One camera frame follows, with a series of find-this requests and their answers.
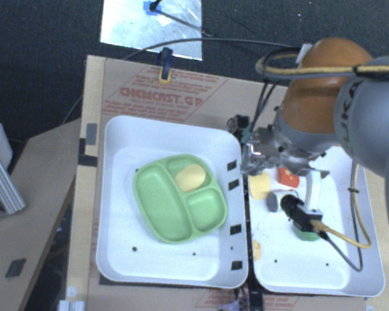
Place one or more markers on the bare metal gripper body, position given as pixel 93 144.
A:
pixel 287 155

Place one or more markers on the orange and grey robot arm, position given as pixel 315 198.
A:
pixel 379 114

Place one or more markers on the red packet with yellow star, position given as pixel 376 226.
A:
pixel 287 178

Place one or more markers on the pale yellow flat toy food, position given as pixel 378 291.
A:
pixel 259 187

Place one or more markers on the grey oval object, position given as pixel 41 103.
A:
pixel 272 202

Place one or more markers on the green round object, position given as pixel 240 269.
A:
pixel 307 236

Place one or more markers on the yellow oval toy food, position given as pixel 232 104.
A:
pixel 190 178

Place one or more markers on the small yellow toy piece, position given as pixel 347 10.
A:
pixel 256 250

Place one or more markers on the brown cardboard board red print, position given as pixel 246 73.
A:
pixel 188 94

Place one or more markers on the white plastic tray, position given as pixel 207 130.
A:
pixel 123 248
pixel 307 270

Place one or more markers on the green divided plate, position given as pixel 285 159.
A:
pixel 161 200

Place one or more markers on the black cylinder on white bracket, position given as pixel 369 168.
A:
pixel 297 209

